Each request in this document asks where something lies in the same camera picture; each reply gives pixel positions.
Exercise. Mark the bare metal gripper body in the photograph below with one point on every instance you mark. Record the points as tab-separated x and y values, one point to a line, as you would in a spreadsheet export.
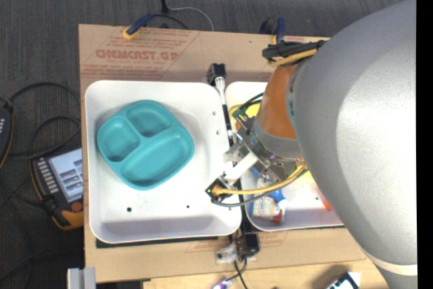
267	162

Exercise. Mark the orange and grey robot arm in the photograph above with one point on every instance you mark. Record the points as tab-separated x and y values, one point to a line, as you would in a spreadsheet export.
355	132

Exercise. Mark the blue and white bottle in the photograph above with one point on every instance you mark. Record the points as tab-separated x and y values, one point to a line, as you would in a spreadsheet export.
277	195

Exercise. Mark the white yellow and red packet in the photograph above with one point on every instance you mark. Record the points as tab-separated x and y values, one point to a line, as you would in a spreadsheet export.
265	210

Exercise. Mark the white plastic tray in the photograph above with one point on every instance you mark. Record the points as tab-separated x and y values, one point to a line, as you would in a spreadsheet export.
301	213
152	213

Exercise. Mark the thin black and white rod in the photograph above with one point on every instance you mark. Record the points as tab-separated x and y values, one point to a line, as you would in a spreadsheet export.
225	105

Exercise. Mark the orange carrot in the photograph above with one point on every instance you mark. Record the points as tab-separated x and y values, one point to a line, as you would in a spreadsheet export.
327	205

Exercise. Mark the blue divided plate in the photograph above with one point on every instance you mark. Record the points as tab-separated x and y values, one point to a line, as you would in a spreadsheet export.
145	145

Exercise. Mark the white and black packet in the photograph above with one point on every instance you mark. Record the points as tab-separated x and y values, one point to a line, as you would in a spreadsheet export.
343	281

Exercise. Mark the brown cardboard board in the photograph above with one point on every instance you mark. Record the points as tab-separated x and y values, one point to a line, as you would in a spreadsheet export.
142	264

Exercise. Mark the black cylinder on white bracket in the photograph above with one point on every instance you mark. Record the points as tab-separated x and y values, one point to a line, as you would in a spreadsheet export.
238	170

